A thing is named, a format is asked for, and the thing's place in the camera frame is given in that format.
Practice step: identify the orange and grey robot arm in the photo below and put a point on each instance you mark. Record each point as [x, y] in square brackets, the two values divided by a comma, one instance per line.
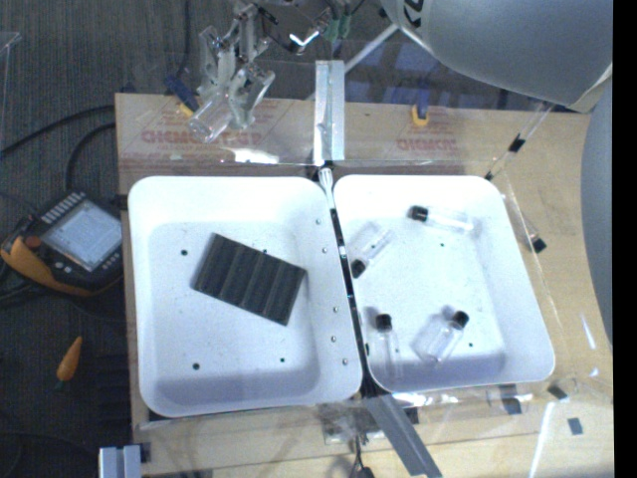
[497, 23]

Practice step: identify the clear bottle with black cap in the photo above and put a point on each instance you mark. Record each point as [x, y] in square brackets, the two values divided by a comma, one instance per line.
[443, 218]
[443, 339]
[387, 341]
[370, 247]

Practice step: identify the white plastic tray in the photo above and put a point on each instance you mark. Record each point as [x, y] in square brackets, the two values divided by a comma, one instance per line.
[234, 366]
[448, 287]

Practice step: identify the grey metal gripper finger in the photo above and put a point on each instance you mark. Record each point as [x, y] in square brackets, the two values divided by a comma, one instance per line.
[249, 43]
[214, 63]

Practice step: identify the dark grey ribbed rectangular block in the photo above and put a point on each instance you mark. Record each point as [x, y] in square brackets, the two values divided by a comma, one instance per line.
[249, 279]

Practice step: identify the orange carrot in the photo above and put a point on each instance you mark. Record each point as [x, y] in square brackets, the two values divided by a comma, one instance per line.
[69, 361]

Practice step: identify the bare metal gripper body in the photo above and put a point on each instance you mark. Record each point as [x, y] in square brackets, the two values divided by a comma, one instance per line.
[293, 20]

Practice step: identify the brown cardboard board red print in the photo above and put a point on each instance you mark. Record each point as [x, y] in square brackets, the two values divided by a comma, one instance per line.
[547, 177]

